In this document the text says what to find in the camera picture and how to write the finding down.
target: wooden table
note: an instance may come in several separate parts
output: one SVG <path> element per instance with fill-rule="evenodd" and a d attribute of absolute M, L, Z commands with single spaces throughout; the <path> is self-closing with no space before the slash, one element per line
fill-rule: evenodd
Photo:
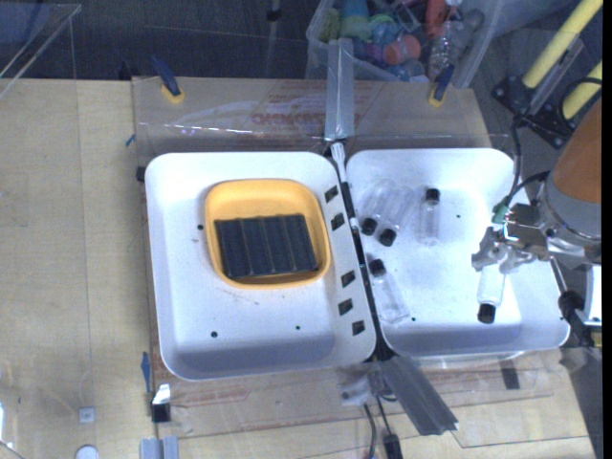
<path fill-rule="evenodd" d="M 456 93 L 471 104 L 473 127 L 484 127 L 473 94 Z M 137 458 L 141 439 L 177 432 L 152 424 L 140 368 L 155 325 L 134 132 L 129 82 L 24 79 L 0 101 L 2 433 L 26 459 L 73 457 L 83 444 L 101 459 Z M 533 379 L 517 401 L 443 393 L 460 423 L 453 434 L 416 436 L 403 413 L 391 413 L 404 457 L 594 457 L 558 358 L 554 350 L 516 361 L 519 376 Z M 248 406 L 257 402 L 216 409 L 256 412 Z M 204 416 L 223 420 L 214 407 Z M 361 458 L 370 435 L 360 413 L 261 428 L 178 430 L 181 458 Z"/>

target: yellow handle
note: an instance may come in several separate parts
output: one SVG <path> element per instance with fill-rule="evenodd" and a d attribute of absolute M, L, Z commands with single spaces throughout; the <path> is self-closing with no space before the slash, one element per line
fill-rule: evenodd
<path fill-rule="evenodd" d="M 563 23 L 532 67 L 523 76 L 527 88 L 535 89 L 548 71 L 555 65 L 572 41 L 582 32 L 603 5 L 603 0 L 581 0 Z"/>
<path fill-rule="evenodd" d="M 587 78 L 596 78 L 601 80 L 603 76 L 603 60 L 600 61 L 591 73 L 588 74 Z M 578 111 L 584 106 L 586 102 L 588 102 L 599 90 L 601 86 L 597 83 L 581 83 L 578 87 L 576 87 L 570 95 L 563 101 L 561 104 L 561 111 L 563 112 L 563 117 L 567 120 L 571 119 L 575 116 Z"/>

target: small glass bottle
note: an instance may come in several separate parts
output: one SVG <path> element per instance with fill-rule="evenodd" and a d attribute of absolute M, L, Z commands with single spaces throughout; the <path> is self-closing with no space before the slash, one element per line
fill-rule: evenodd
<path fill-rule="evenodd" d="M 381 216 L 383 207 L 387 198 L 393 191 L 395 184 L 390 179 L 382 179 L 376 182 L 365 195 L 358 206 L 358 213 L 361 218 L 361 232 L 366 236 L 371 236 L 376 231 Z"/>
<path fill-rule="evenodd" d="M 449 20 L 442 25 L 441 35 L 434 39 L 429 54 L 427 75 L 431 80 L 449 66 L 457 66 L 484 20 L 483 12 L 472 9 L 466 12 L 463 20 Z"/>
<path fill-rule="evenodd" d="M 374 299 L 381 321 L 397 323 L 410 316 L 402 289 L 395 277 L 386 270 L 380 258 L 372 260 L 368 267 L 372 274 Z"/>
<path fill-rule="evenodd" d="M 418 239 L 423 245 L 432 247 L 439 241 L 440 190 L 428 188 L 421 203 Z"/>
<path fill-rule="evenodd" d="M 480 304 L 478 321 L 491 324 L 495 321 L 495 312 L 504 296 L 506 275 L 499 271 L 497 264 L 484 266 L 480 271 L 476 299 Z"/>
<path fill-rule="evenodd" d="M 386 247 L 393 245 L 398 233 L 405 226 L 406 220 L 412 210 L 414 192 L 410 188 L 394 188 L 387 196 L 382 207 L 381 223 L 384 229 L 379 241 Z"/>

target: black vial cap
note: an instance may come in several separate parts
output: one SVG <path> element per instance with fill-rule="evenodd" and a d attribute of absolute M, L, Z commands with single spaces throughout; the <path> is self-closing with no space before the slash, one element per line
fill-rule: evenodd
<path fill-rule="evenodd" d="M 366 236 L 372 236 L 374 234 L 374 231 L 376 231 L 377 225 L 378 223 L 375 219 L 365 218 L 365 220 L 363 221 L 363 226 L 361 227 L 361 232 Z"/>
<path fill-rule="evenodd" d="M 381 233 L 379 241 L 386 247 L 390 247 L 391 245 L 393 245 L 393 242 L 395 241 L 397 235 L 398 233 L 396 233 L 393 229 L 387 228 Z"/>
<path fill-rule="evenodd" d="M 428 188 L 425 193 L 425 200 L 432 203 L 440 202 L 440 190 L 437 188 Z"/>
<path fill-rule="evenodd" d="M 491 324 L 495 321 L 495 307 L 489 303 L 483 303 L 478 310 L 478 321 Z"/>
<path fill-rule="evenodd" d="M 375 277 L 382 277 L 386 274 L 386 268 L 384 267 L 383 261 L 380 258 L 372 260 L 368 264 L 368 267 L 370 268 L 370 272 L 372 273 L 372 275 L 374 275 Z"/>

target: glass vial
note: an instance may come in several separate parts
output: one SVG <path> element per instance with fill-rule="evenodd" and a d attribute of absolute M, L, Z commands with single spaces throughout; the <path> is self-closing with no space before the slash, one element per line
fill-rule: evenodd
<path fill-rule="evenodd" d="M 366 236 L 371 236 L 376 231 L 383 215 L 384 204 L 394 186 L 390 179 L 383 179 L 365 192 L 358 211 L 361 218 L 361 232 Z"/>
<path fill-rule="evenodd" d="M 486 265 L 482 268 L 476 294 L 480 304 L 478 321 L 487 324 L 495 321 L 495 312 L 504 296 L 505 285 L 506 275 L 499 271 L 497 264 Z"/>
<path fill-rule="evenodd" d="M 393 245 L 398 233 L 404 228 L 412 210 L 413 198 L 414 192 L 407 187 L 396 187 L 387 196 L 382 207 L 381 223 L 383 230 L 379 236 L 379 241 L 386 247 Z"/>
<path fill-rule="evenodd" d="M 368 267 L 372 274 L 372 286 L 376 307 L 381 321 L 397 323 L 410 316 L 404 293 L 395 277 L 386 270 L 380 258 L 372 260 Z"/>
<path fill-rule="evenodd" d="M 428 188 L 419 213 L 419 242 L 431 247 L 438 243 L 440 231 L 440 190 Z"/>

